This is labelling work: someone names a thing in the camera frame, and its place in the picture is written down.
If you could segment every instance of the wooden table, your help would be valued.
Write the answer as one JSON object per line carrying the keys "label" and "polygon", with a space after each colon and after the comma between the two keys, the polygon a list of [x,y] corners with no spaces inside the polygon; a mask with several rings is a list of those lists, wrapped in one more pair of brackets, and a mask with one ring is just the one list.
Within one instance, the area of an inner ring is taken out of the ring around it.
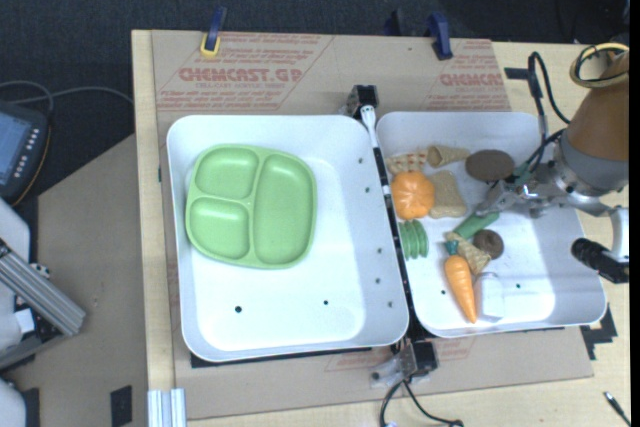
{"label": "wooden table", "polygon": [[[387,41],[390,47],[399,44],[398,38],[388,38]],[[531,52],[539,52],[547,64],[554,84],[556,103],[566,114],[571,115],[575,112],[585,91],[570,82],[568,67],[578,55],[579,47],[521,43],[494,43],[493,47],[501,68],[521,68],[526,65]],[[175,387],[175,372],[167,290],[163,204],[161,185],[158,181],[159,148],[152,32],[134,31],[132,51],[148,384],[150,390],[170,390]],[[523,84],[522,81],[505,79],[512,109],[535,113],[533,102]],[[561,128],[561,122],[552,115],[550,108],[548,114],[550,131]],[[628,205],[628,187],[622,193],[605,197],[604,202],[611,205]],[[608,220],[582,214],[580,218],[587,237],[610,247],[611,226]],[[605,281],[604,288],[618,336],[611,344],[597,346],[597,359],[593,361],[593,378],[430,396],[424,398],[426,409],[441,417],[462,418],[467,426],[623,425],[622,420],[606,402],[603,392],[610,391],[627,414],[630,414],[629,287],[612,285]],[[380,404],[377,402],[363,402],[207,419],[192,421],[189,425],[376,426],[379,407]],[[389,406],[387,421],[391,419],[407,427],[435,425],[426,421],[406,398],[395,400]]]}

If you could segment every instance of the black electronic device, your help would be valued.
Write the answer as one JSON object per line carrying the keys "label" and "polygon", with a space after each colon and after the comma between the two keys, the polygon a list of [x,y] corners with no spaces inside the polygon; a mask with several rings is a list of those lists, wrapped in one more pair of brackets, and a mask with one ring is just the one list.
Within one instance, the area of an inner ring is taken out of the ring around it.
{"label": "black electronic device", "polygon": [[0,101],[0,197],[8,203],[32,183],[48,132],[49,122],[41,112]]}

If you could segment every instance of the white tray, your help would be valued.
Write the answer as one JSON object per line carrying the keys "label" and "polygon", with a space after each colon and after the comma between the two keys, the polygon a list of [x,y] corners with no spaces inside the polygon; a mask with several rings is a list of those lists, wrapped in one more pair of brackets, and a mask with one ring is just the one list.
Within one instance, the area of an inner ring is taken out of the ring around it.
{"label": "white tray", "polygon": [[[538,147],[540,136],[534,116],[511,112],[393,112],[377,125],[380,148],[387,157],[427,148],[431,144],[507,152],[516,164]],[[450,170],[457,178],[467,215],[485,198],[488,186],[471,178],[459,161],[433,169],[427,175]],[[409,259],[407,273],[416,315],[431,333],[457,337],[481,333],[584,325],[598,321],[606,299],[598,274],[578,262],[570,252],[573,241],[583,237],[572,208],[551,208],[532,219],[526,208],[502,212],[489,226],[505,242],[505,253],[487,266],[503,285],[504,318],[498,322],[469,323],[447,292],[443,271],[444,234],[465,218],[421,220],[429,237],[426,258]]]}
{"label": "white tray", "polygon": [[[198,252],[185,203],[198,155],[248,144],[296,155],[314,173],[318,211],[309,254],[253,269]],[[167,136],[182,333],[214,362],[391,345],[409,314],[365,128],[345,116],[187,116]]]}

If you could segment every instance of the brown round object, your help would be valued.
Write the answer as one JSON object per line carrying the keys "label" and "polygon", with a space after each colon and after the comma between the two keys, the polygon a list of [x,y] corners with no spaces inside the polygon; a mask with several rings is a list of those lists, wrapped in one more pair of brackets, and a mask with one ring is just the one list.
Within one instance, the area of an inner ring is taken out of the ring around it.
{"label": "brown round object", "polygon": [[476,180],[493,182],[507,178],[515,168],[513,159],[502,150],[481,150],[467,157],[465,169]]}
{"label": "brown round object", "polygon": [[504,252],[502,237],[493,230],[480,230],[473,236],[473,245],[482,249],[492,260]]}

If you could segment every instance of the toy pumpkin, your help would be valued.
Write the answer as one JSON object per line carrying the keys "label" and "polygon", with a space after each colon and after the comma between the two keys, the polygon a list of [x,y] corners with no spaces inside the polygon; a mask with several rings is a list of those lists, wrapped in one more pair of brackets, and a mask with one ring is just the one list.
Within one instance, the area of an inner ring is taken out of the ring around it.
{"label": "toy pumpkin", "polygon": [[398,217],[409,221],[429,213],[435,202],[435,187],[421,171],[404,171],[394,176],[391,197]]}

